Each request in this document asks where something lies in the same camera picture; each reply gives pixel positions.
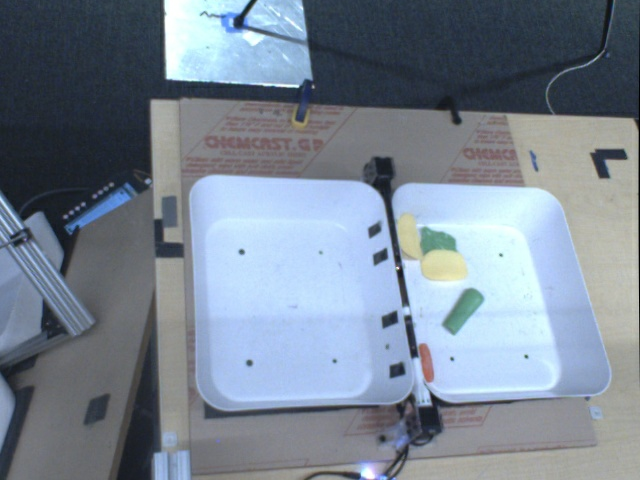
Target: blue and yellow clamp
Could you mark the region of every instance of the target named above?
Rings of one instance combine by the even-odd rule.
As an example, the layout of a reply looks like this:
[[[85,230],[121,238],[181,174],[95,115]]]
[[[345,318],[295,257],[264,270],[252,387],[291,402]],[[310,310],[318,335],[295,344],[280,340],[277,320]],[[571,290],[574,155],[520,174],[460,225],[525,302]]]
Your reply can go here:
[[[313,81],[305,79],[298,89],[298,96],[296,98],[298,103],[291,114],[291,126],[296,130],[302,130],[309,123],[309,105],[314,88]]]

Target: white tray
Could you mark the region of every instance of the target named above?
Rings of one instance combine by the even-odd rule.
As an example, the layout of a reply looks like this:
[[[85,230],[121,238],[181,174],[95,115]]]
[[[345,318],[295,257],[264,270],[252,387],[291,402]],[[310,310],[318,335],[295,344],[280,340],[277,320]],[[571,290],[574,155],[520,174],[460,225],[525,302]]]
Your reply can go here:
[[[404,273],[418,343],[431,351],[429,390],[453,403],[587,396],[611,370],[560,203],[535,188],[407,184],[396,218],[412,213],[456,238],[463,281]],[[485,297],[454,336],[442,322],[466,288]]]
[[[196,381],[207,403],[379,405],[409,394],[393,249],[373,188],[210,176],[191,190],[190,212]]]

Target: white cable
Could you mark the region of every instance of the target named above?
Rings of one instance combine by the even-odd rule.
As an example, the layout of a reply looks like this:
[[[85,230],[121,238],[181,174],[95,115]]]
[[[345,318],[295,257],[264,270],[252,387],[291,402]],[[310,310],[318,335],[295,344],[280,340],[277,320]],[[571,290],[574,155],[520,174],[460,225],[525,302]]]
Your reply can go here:
[[[556,113],[553,110],[553,107],[551,106],[551,102],[549,101],[549,90],[551,89],[551,86],[555,83],[555,81],[560,78],[563,75],[566,75],[567,73],[570,73],[571,71],[576,71],[578,69],[583,69],[586,67],[591,66],[591,64],[593,64],[594,62],[600,60],[604,54],[605,54],[605,50],[602,50],[600,53],[598,53],[593,59],[591,59],[589,62],[585,62],[584,64],[580,64],[579,66],[572,66],[570,68],[567,68],[563,71],[560,71],[560,73],[558,73],[556,76],[554,76],[551,81],[547,84],[547,89],[544,91],[544,99],[547,100],[547,107],[549,108],[549,112],[551,112],[553,115],[556,115]]]

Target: green cylinder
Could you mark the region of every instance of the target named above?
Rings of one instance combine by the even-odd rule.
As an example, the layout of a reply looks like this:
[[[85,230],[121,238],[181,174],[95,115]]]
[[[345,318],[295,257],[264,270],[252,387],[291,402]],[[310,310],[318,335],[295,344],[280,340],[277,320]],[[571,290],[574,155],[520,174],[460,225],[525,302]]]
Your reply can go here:
[[[458,299],[456,305],[451,310],[451,313],[447,316],[442,325],[449,330],[454,336],[458,333],[460,328],[465,324],[469,317],[473,315],[482,303],[484,297],[475,288],[468,288]]]

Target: dark floor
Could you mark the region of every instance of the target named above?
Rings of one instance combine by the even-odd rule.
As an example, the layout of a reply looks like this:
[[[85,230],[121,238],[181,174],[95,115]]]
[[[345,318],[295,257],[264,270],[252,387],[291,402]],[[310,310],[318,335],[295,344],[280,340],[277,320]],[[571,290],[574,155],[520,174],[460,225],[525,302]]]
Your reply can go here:
[[[461,110],[524,113],[548,113],[551,77],[597,53],[607,4],[303,2],[314,101],[435,108],[451,96]],[[166,81],[163,0],[0,0],[0,15],[0,190],[16,207],[47,190],[96,187],[121,171],[149,171],[150,99],[295,95]],[[556,111],[637,117],[639,30],[640,0],[616,0],[609,58],[560,79],[552,92]],[[73,201],[73,194],[43,199],[32,209],[46,209],[51,220]],[[132,442],[151,443],[145,412],[151,378]],[[143,459],[144,453],[128,460]]]

